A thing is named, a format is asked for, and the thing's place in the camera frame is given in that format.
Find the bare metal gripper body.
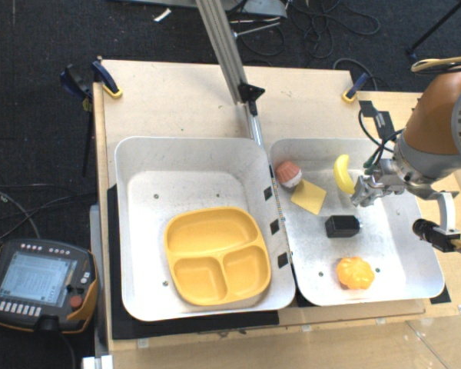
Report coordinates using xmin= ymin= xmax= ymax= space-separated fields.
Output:
xmin=363 ymin=158 xmax=410 ymax=198

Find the yellow banana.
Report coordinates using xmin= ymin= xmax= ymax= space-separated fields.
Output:
xmin=333 ymin=154 xmax=357 ymax=196

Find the black box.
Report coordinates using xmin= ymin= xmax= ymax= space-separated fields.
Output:
xmin=324 ymin=214 xmax=363 ymax=239

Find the white plastic tray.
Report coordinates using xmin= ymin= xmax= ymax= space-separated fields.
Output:
xmin=114 ymin=135 xmax=297 ymax=322
xmin=269 ymin=138 xmax=446 ymax=308

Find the yellow toy cheese slice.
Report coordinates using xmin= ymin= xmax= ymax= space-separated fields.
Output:
xmin=290 ymin=178 xmax=327 ymax=216

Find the orange toy bell pepper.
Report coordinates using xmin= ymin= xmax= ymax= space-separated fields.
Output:
xmin=336 ymin=256 xmax=376 ymax=291

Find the pink and white toy cupcake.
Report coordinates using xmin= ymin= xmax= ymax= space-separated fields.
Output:
xmin=275 ymin=161 xmax=303 ymax=189

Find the yellow divided plate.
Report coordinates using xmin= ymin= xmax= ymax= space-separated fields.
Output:
xmin=163 ymin=206 xmax=273 ymax=307

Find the pale wood board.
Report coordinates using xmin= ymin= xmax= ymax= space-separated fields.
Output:
xmin=93 ymin=58 xmax=427 ymax=353

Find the black cylinder on white bracket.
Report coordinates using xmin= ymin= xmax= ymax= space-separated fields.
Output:
xmin=412 ymin=191 xmax=461 ymax=254

